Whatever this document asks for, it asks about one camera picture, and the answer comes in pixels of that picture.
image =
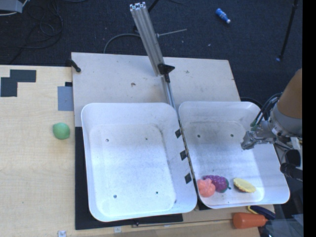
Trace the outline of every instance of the green sphere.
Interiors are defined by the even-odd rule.
[[[70,129],[65,123],[57,123],[53,125],[53,133],[57,139],[65,140],[70,136]]]

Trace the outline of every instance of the empty white tray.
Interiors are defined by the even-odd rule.
[[[81,119],[89,209],[97,220],[194,209],[197,194],[170,105],[91,103]]]
[[[228,179],[231,190],[199,196],[210,208],[255,204],[282,204],[289,199],[289,188],[280,171],[272,144],[255,145],[243,150],[241,142],[259,107],[250,102],[184,102],[179,116],[189,150],[195,179],[219,175]],[[257,191],[241,193],[233,179],[243,178]]]

